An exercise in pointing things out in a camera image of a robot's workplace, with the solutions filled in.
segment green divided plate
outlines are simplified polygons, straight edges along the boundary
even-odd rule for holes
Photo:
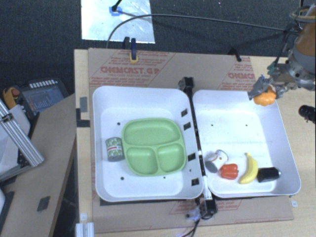
[[[182,133],[167,118],[128,122],[122,131],[122,144],[129,168],[140,176],[171,174],[186,164]]]

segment yellow banana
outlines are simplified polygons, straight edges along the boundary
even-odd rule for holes
[[[248,184],[252,182],[258,174],[258,162],[252,158],[250,153],[246,153],[246,155],[248,156],[248,169],[246,173],[244,173],[244,175],[240,178],[240,184]]]

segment green can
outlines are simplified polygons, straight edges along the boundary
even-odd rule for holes
[[[109,138],[105,141],[105,144],[107,146],[108,161],[119,161],[124,159],[121,138]]]

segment soda can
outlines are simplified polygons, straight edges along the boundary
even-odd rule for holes
[[[222,150],[216,150],[205,161],[205,167],[212,173],[216,173],[228,161],[227,154]]]
[[[108,161],[119,161],[124,159],[121,138],[109,138],[105,141],[105,144],[107,147]]]

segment multimeter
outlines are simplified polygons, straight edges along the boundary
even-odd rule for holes
[[[29,120],[67,96],[66,88],[58,78],[32,80],[25,85],[14,85],[3,91],[8,108],[21,105]]]

